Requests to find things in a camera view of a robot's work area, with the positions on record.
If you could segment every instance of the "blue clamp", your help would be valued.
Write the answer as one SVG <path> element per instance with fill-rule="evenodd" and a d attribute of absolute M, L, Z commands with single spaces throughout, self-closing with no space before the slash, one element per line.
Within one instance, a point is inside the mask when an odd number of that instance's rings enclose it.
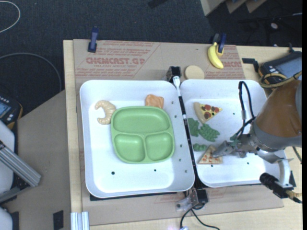
<path fill-rule="evenodd" d="M 97 40 L 97 37 L 98 37 L 98 27 L 94 26 L 92 28 L 91 42 L 88 44 L 88 49 L 87 49 L 88 52 L 96 53 L 96 48 L 97 48 L 96 40 Z"/>
<path fill-rule="evenodd" d="M 226 34 L 222 33 L 221 40 L 220 40 L 220 43 L 219 43 L 219 47 L 218 47 L 218 50 L 217 50 L 219 53 L 222 53 L 222 51 L 224 49 L 225 42 L 226 42 Z"/>

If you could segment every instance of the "tray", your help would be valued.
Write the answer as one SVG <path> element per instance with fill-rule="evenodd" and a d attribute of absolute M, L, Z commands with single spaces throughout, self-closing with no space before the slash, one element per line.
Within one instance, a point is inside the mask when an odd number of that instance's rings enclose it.
<path fill-rule="evenodd" d="M 241 104 L 238 95 L 238 83 L 241 80 L 186 80 L 181 86 L 187 118 L 197 120 L 193 103 L 206 103 L 221 107 L 223 110 L 211 120 L 207 121 L 211 128 L 219 131 L 220 135 L 214 142 L 208 142 L 203 137 L 191 136 L 192 144 L 214 145 L 218 147 L 224 140 L 229 141 L 242 126 Z M 266 102 L 266 95 L 259 84 L 253 80 L 244 80 L 247 84 L 254 115 L 257 115 Z M 247 110 L 247 120 L 251 118 L 249 112 L 248 96 L 243 89 L 243 101 Z M 203 156 L 203 151 L 194 151 L 195 162 Z M 286 158 L 283 150 L 278 156 Z M 259 177 L 267 172 L 276 178 L 280 176 L 278 164 L 270 164 L 253 153 L 247 157 L 239 158 L 237 155 L 223 156 L 222 164 L 196 164 L 199 179 L 209 187 L 222 187 L 244 184 L 260 184 Z"/>
<path fill-rule="evenodd" d="M 155 163 L 170 158 L 175 149 L 168 114 L 153 106 L 128 106 L 111 118 L 112 143 L 117 156 L 128 163 Z"/>
<path fill-rule="evenodd" d="M 173 130 L 173 155 L 162 162 L 132 164 L 115 153 L 111 125 L 101 125 L 99 100 L 110 101 L 117 109 L 145 106 L 149 94 L 164 98 L 163 110 L 168 114 Z M 194 184 L 194 170 L 184 128 L 184 121 L 175 87 L 166 81 L 89 80 L 80 88 L 85 182 L 88 191 L 98 198 L 180 192 Z"/>

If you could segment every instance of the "toy pizza slice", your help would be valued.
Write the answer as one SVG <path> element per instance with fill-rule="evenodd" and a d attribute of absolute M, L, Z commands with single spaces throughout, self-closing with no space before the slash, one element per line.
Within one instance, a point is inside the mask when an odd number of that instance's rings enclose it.
<path fill-rule="evenodd" d="M 194 102 L 194 111 L 200 122 L 204 124 L 222 111 L 222 108 Z"/>
<path fill-rule="evenodd" d="M 216 150 L 216 148 L 212 145 L 208 147 L 205 154 L 201 157 L 201 159 L 198 161 L 198 164 L 219 164 L 223 163 L 223 158 L 218 157 L 214 158 L 212 156 L 212 153 Z"/>

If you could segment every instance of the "yellow banana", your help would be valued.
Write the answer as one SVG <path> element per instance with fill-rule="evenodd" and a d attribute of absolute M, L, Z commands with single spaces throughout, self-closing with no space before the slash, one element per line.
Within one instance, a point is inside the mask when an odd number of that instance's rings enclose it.
<path fill-rule="evenodd" d="M 214 42 L 213 45 L 211 45 L 208 49 L 208 57 L 210 62 L 218 69 L 223 69 L 224 65 L 221 62 L 221 60 L 218 58 L 217 53 L 216 53 L 216 49 L 218 47 L 217 42 Z"/>

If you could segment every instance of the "black floor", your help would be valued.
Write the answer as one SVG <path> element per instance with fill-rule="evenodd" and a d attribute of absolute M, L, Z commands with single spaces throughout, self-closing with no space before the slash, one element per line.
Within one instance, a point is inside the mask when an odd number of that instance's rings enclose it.
<path fill-rule="evenodd" d="M 227 34 L 226 43 L 249 46 L 302 46 L 302 16 L 283 17 L 279 30 L 271 32 L 269 20 L 239 23 L 241 20 L 279 18 L 302 12 L 302 0 L 268 0 L 253 13 L 242 5 L 230 14 L 222 3 L 207 17 L 200 0 L 5 0 L 21 10 L 19 22 L 0 33 L 0 92 L 17 99 L 24 114 L 59 92 L 55 66 L 64 84 L 65 39 L 87 39 L 93 25 L 98 39 L 174 43 L 210 43 L 215 33 Z M 17 9 L 0 2 L 0 31 L 18 16 Z"/>

